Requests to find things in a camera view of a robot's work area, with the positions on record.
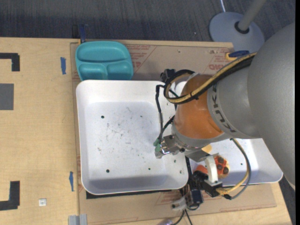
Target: metal bracket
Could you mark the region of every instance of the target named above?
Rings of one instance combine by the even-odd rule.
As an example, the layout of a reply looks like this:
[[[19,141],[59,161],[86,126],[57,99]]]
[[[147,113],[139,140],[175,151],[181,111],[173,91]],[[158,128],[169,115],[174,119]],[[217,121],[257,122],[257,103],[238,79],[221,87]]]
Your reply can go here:
[[[205,165],[207,167],[208,181],[211,184],[218,183],[218,170],[217,170],[217,165],[216,165],[214,157],[207,156],[204,161],[205,161]]]
[[[179,152],[184,152],[187,157],[196,162],[204,161],[207,156],[210,156],[209,153],[203,151],[201,148],[191,148],[191,150],[189,150],[189,147],[181,142],[176,135],[165,136],[161,142],[160,151],[156,151],[155,156],[156,158],[161,158],[163,155],[169,153],[176,155]]]
[[[79,216],[70,215],[68,218],[68,225],[88,225],[88,219],[86,214],[80,214]]]

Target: black cable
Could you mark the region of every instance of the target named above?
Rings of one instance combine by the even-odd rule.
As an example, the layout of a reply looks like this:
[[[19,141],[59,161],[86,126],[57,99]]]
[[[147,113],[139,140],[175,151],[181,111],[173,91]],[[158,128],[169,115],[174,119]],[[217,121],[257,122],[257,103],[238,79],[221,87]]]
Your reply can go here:
[[[170,89],[170,93],[172,93],[175,97],[179,98],[179,96]]]
[[[181,220],[182,220],[182,218],[183,218],[183,216],[184,216],[184,211],[185,210],[183,210],[183,212],[182,212],[182,214],[181,214],[181,216],[180,216],[180,218],[177,220],[177,222],[176,223],[173,223],[173,225],[176,225],[176,224],[178,224]]]
[[[162,137],[163,137],[163,115],[161,113],[161,108],[160,108],[160,104],[159,104],[159,100],[158,100],[159,90],[160,90],[161,87],[163,87],[163,85],[157,85],[156,86],[156,94],[155,94],[155,101],[156,101],[156,106],[157,106],[158,113],[159,113],[159,123],[160,123],[160,133],[159,133],[159,136],[158,136],[159,143],[161,143],[161,140],[162,140]]]
[[[200,207],[200,204],[197,205],[195,208],[187,207],[187,209],[189,209],[189,210],[191,210],[191,211],[195,211],[195,210],[197,210],[199,207]]]
[[[165,126],[163,127],[163,132],[164,132],[165,129],[173,122],[174,117],[175,117],[175,115],[172,116],[172,117],[167,121],[167,123],[166,123]]]
[[[165,88],[167,87],[167,85],[169,85],[170,83],[172,83],[172,81],[182,75],[192,75],[193,73],[195,73],[194,71],[188,70],[188,69],[182,69],[177,71],[176,73],[173,74],[173,76],[169,77],[166,82],[165,82]]]
[[[185,209],[185,212],[186,212],[187,218],[188,218],[188,220],[189,220],[189,223],[190,223],[191,225],[193,225],[191,219],[189,218],[188,211],[187,211],[186,209]]]
[[[185,189],[184,189],[185,194],[187,194],[188,193],[188,185],[186,184],[184,187],[185,187]]]

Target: cardboard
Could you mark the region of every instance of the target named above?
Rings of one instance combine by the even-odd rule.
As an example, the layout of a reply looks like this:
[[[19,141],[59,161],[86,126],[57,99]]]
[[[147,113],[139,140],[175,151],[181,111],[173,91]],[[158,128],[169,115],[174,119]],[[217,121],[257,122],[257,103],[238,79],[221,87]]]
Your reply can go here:
[[[201,46],[201,43],[193,42],[174,43],[126,40],[120,42],[128,48],[131,54],[135,72],[133,80],[159,80],[160,74],[167,68],[174,68],[177,71],[190,69],[203,74],[213,75],[229,63],[225,58],[225,54],[233,51],[230,44],[217,44],[217,47],[214,47],[215,43],[203,43],[203,46]],[[171,208],[171,203],[181,197],[178,190],[143,195],[124,195],[97,199],[86,198],[86,191],[80,179],[80,147],[75,96],[75,89],[80,82],[75,63],[77,46],[78,44],[71,44],[70,49],[80,213],[87,214],[89,224],[93,225],[180,216],[180,211],[173,211]],[[269,184],[250,186],[243,196],[233,201],[222,197],[211,198],[205,193],[203,193],[203,197],[205,202],[201,205],[201,209],[190,211],[190,215],[276,206]]]
[[[0,83],[0,110],[14,109],[14,84]]]
[[[68,216],[79,212],[72,41],[0,38],[1,52],[20,55],[20,71],[12,71],[11,60],[0,60],[0,83],[14,85],[13,110],[0,110],[0,202],[15,195],[9,198],[10,182],[20,182],[20,205],[0,210],[1,225],[68,224]],[[39,206],[44,198],[46,206]]]

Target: teal tray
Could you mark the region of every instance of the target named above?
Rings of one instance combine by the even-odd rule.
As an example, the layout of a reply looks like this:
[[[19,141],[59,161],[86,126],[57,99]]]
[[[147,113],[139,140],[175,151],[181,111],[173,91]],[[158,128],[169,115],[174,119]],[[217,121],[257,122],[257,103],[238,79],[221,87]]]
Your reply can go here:
[[[128,49],[115,41],[85,42],[75,54],[77,72],[83,80],[130,80],[133,65]]]

